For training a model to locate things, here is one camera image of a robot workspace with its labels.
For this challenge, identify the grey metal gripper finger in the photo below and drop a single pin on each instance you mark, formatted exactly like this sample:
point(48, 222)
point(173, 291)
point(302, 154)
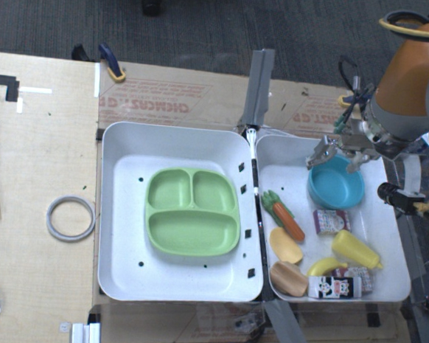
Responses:
point(322, 151)
point(357, 161)

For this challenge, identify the white tape roll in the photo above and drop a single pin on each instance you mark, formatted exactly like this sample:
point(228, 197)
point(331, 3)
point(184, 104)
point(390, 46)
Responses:
point(50, 224)

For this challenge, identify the brown cardboard board red print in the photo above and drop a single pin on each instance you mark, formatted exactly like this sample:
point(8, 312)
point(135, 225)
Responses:
point(190, 102)

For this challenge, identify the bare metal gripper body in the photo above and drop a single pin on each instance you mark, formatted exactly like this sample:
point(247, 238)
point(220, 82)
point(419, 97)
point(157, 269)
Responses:
point(359, 138)

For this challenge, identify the white carton with pink print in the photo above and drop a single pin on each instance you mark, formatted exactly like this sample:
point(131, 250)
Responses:
point(330, 221)

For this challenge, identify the yellow banana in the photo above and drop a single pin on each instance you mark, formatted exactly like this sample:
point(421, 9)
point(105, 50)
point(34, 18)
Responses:
point(321, 266)

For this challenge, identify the blue bowl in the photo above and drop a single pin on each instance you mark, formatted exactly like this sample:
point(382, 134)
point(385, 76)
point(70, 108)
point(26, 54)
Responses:
point(333, 187)

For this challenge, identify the white carton with cow print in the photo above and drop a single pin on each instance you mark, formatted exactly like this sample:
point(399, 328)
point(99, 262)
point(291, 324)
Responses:
point(333, 287)

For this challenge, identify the yellow potato crisp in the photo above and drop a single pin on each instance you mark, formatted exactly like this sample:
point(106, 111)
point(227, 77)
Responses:
point(286, 245)

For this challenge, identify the pink patterned carton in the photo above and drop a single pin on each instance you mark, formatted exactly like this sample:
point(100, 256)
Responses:
point(365, 277)

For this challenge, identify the white plastic tray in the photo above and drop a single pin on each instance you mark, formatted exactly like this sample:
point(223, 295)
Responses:
point(128, 234)
point(376, 224)

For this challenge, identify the orange carrot with green top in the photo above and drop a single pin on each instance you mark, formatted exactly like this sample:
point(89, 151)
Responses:
point(288, 221)

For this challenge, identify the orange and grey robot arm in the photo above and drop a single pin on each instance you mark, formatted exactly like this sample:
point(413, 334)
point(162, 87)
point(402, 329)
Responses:
point(407, 75)

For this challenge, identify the tan bread bun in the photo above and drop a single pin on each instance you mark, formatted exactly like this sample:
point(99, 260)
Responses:
point(289, 278)

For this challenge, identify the yellow squeeze bottle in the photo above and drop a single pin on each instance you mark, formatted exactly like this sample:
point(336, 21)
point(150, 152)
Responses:
point(352, 248)

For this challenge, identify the black cylinder on white bracket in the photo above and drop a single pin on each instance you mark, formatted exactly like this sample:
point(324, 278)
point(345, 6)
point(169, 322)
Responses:
point(401, 198)

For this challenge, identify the green divided plate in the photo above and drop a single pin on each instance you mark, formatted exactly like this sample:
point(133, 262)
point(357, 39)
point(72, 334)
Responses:
point(191, 228)

